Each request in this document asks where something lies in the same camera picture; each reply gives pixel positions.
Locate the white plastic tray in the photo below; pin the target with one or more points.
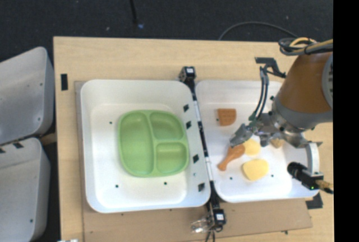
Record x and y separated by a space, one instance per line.
103 137
252 190

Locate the small beige toy biscuit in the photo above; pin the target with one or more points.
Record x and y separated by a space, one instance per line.
277 143

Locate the orange-brown toy bread slice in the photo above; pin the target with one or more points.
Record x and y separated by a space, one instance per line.
226 117

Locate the brown toy chicken drumstick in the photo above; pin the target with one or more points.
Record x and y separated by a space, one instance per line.
232 155

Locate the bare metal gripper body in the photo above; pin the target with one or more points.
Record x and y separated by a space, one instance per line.
289 134

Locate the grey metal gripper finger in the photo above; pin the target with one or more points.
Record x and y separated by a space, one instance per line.
240 135
265 140

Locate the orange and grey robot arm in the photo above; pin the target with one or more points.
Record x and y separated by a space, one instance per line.
304 86

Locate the thin black and white rod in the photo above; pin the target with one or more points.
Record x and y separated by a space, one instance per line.
200 126

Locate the green divided plate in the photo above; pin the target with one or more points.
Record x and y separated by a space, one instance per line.
134 143

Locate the large yellow toy potato slice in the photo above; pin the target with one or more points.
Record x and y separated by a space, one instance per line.
255 169

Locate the black cylinder on white bracket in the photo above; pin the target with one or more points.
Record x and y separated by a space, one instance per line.
304 173

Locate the small yellow toy potato slice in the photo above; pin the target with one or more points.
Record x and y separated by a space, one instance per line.
252 148

